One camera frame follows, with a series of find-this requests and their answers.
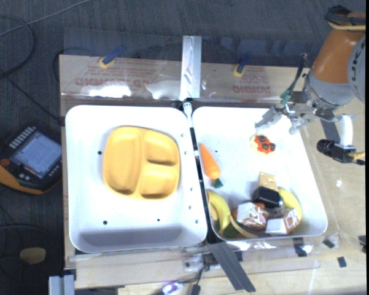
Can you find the white plastic tray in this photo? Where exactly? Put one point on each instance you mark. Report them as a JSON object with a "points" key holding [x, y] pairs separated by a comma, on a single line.
{"points": [[89, 164], [239, 128]]}

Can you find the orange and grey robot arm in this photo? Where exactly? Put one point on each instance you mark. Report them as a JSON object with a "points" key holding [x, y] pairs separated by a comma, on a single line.
{"points": [[331, 60]]}

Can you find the black cylinder on white bracket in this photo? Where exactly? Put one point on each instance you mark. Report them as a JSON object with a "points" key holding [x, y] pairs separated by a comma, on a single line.
{"points": [[345, 131]]}

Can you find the yellow banana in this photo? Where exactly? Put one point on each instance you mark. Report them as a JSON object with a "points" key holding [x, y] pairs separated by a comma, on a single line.
{"points": [[219, 207], [291, 200]]}

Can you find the black can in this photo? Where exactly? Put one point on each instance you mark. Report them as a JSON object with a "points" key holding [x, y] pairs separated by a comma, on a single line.
{"points": [[267, 197]]}

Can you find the pizza slice with red topping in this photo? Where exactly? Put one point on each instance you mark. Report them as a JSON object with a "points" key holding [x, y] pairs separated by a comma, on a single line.
{"points": [[263, 144]]}

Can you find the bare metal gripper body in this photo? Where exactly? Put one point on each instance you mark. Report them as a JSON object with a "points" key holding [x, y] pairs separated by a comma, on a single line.
{"points": [[307, 106]]}

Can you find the brown cardboard board red print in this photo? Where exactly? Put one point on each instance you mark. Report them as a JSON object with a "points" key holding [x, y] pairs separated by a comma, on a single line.
{"points": [[334, 195]]}

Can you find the green toy vegetable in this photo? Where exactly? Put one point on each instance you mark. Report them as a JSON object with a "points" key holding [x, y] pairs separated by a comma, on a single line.
{"points": [[231, 231]]}

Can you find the yellow cheese wedge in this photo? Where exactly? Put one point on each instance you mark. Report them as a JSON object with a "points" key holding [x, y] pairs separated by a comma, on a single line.
{"points": [[268, 180]]}

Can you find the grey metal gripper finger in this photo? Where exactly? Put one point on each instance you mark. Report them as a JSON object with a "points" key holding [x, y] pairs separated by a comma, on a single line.
{"points": [[298, 123], [269, 116]]}

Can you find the yellow divided plate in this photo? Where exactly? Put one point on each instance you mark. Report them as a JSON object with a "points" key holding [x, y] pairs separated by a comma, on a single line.
{"points": [[126, 161]]}

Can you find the orange carrot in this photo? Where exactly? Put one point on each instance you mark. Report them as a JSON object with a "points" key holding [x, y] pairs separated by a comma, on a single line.
{"points": [[209, 161]]}

